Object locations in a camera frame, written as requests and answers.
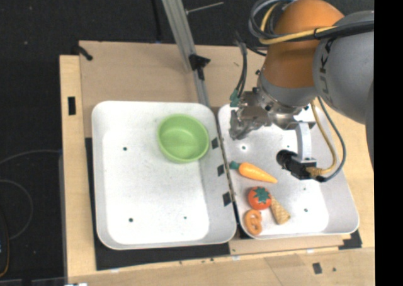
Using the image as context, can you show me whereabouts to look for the orange carrot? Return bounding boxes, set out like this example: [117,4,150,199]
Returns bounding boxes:
[229,161,279,185]

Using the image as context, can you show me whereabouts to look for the black cylinder on white bracket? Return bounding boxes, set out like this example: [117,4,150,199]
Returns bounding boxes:
[276,113,318,181]

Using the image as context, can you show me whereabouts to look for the white plastic tray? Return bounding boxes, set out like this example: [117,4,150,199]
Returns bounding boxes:
[217,103,360,241]
[91,100,238,251]

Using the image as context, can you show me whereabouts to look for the green bowl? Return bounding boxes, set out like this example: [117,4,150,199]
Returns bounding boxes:
[157,113,211,164]

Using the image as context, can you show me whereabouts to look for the thin black and white rod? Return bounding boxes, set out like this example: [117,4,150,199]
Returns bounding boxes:
[216,111,237,216]

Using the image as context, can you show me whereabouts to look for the tan waffle cone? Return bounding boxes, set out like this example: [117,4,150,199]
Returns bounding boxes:
[269,195,292,226]

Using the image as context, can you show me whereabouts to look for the pale wood board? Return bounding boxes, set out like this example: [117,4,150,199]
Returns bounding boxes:
[77,40,353,256]

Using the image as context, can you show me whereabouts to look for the orange pretzel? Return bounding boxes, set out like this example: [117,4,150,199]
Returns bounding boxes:
[244,209,263,236]

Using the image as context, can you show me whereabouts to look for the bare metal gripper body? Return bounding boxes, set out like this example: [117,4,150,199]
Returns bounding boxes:
[236,87,304,130]

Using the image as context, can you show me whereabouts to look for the orange tomato with green top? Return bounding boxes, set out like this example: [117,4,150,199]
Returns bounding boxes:
[247,186,273,211]

